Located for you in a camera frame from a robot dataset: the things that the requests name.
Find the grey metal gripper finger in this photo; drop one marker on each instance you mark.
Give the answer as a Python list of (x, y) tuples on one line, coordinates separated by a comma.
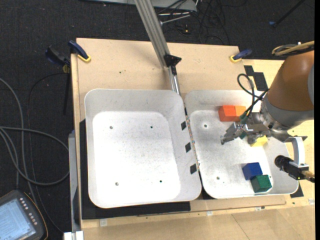
[(231, 134), (252, 139)]

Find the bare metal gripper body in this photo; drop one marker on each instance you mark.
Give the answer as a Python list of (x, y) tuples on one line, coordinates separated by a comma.
[(258, 126)]

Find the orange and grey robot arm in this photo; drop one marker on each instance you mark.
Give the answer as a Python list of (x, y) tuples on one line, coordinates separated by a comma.
[(290, 84)]

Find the yellow cube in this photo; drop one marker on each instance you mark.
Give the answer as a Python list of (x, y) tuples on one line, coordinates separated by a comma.
[(261, 141)]

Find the orange cube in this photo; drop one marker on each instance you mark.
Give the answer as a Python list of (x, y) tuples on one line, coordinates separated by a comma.
[(227, 113)]

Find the white plastic tray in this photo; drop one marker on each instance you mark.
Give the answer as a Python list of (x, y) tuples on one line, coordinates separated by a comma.
[(135, 154), (220, 156)]

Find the blue cube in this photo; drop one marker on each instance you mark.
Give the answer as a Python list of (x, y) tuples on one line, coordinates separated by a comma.
[(252, 170)]

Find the green cube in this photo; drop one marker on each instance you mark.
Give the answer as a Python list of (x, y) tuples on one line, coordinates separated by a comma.
[(261, 184)]

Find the pale wood board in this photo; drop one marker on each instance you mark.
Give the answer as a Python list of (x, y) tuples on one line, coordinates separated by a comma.
[(120, 66)]

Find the black cylinder on white bracket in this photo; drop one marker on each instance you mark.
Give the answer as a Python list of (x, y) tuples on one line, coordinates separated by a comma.
[(290, 166)]

